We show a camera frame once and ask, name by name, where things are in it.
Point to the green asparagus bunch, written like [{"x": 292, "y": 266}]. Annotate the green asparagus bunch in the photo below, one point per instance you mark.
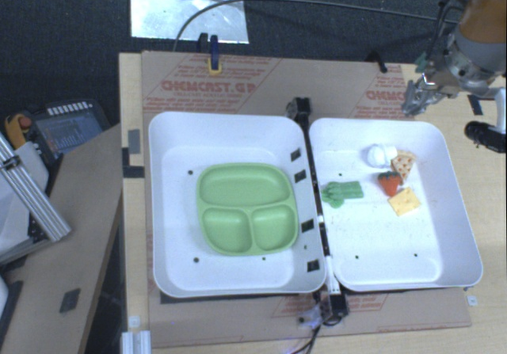
[{"x": 342, "y": 192}]

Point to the black cylinder on white bracket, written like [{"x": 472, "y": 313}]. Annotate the black cylinder on white bracket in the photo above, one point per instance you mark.
[{"x": 485, "y": 136}]

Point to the green divided plate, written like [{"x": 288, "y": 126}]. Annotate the green divided plate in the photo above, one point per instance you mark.
[{"x": 245, "y": 208}]

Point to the pizza slice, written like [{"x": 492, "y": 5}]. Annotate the pizza slice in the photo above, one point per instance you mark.
[{"x": 404, "y": 165}]

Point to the red strawberry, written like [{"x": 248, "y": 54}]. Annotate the red strawberry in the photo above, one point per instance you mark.
[{"x": 389, "y": 184}]

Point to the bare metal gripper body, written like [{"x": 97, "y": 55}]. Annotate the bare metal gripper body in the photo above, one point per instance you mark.
[{"x": 471, "y": 83}]

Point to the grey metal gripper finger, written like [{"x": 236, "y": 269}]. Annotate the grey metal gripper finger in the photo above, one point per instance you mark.
[
  {"x": 427, "y": 101},
  {"x": 410, "y": 99}
]

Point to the brown cardboard board red print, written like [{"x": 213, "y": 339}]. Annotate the brown cardboard board red print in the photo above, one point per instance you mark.
[{"x": 325, "y": 79}]

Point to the white plastic tray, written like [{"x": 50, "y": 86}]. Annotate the white plastic tray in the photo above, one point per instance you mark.
[
  {"x": 388, "y": 249},
  {"x": 178, "y": 206}
]

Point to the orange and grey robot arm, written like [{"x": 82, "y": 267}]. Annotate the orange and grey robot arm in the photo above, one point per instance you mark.
[{"x": 483, "y": 16}]

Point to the yellow cheese slice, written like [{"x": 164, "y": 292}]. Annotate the yellow cheese slice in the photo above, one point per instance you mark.
[{"x": 404, "y": 202}]

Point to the thin black and white rod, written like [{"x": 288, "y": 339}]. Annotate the thin black and white rod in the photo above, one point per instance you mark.
[{"x": 317, "y": 194}]

